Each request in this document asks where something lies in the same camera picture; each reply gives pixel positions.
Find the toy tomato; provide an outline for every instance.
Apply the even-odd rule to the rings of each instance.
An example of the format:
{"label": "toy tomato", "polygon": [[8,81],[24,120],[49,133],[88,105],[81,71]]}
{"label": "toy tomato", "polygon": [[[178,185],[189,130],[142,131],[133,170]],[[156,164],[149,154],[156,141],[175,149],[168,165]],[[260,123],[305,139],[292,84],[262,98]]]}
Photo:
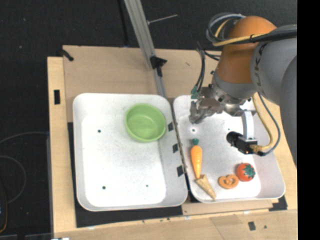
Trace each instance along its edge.
{"label": "toy tomato", "polygon": [[249,182],[255,177],[256,172],[250,163],[244,162],[236,169],[236,175],[240,181]]}

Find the brown pretzel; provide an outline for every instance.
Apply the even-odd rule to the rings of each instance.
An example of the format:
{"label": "brown pretzel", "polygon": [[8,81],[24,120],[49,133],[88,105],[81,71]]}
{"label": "brown pretzel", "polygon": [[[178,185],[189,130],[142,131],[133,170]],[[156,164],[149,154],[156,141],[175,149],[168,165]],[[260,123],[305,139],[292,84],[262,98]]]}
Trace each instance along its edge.
{"label": "brown pretzel", "polygon": [[225,189],[233,189],[239,183],[239,178],[235,174],[229,174],[227,176],[221,176],[218,179],[218,183]]}

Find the orange carrot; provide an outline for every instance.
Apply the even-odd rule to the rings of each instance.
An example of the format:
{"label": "orange carrot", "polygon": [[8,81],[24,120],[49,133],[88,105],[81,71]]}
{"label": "orange carrot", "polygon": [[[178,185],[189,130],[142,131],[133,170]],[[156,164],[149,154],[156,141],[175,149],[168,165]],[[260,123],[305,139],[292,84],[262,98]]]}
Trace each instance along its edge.
{"label": "orange carrot", "polygon": [[197,138],[194,138],[192,142],[193,147],[191,148],[191,161],[195,177],[199,179],[202,167],[202,148],[198,145],[199,140]]}

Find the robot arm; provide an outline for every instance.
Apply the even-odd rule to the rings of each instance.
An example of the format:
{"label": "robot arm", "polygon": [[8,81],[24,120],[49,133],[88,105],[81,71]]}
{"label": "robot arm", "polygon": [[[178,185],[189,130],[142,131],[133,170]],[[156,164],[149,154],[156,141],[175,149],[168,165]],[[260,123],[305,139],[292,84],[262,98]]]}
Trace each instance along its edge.
{"label": "robot arm", "polygon": [[[221,21],[214,34],[212,28]],[[227,25],[231,28],[223,38]],[[297,166],[297,26],[277,28],[262,17],[221,13],[211,19],[206,35],[223,49],[209,87],[193,92],[190,121],[198,124],[222,111],[244,118],[241,106],[258,92],[280,106],[284,133]],[[243,136],[230,133],[227,140],[257,154]]]}

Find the black bracket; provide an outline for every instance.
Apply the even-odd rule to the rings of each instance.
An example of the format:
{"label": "black bracket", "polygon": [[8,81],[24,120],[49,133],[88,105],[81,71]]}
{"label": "black bracket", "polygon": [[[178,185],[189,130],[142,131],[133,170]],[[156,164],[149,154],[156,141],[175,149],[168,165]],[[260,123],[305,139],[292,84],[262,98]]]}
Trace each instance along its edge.
{"label": "black bracket", "polygon": [[162,77],[162,71],[161,71],[161,67],[166,64],[167,60],[166,59],[163,59],[163,58],[158,58],[156,56],[152,56],[150,58],[150,62],[151,62],[151,65],[152,65],[152,68],[155,70],[156,69],[156,72],[158,74],[159,77]]}

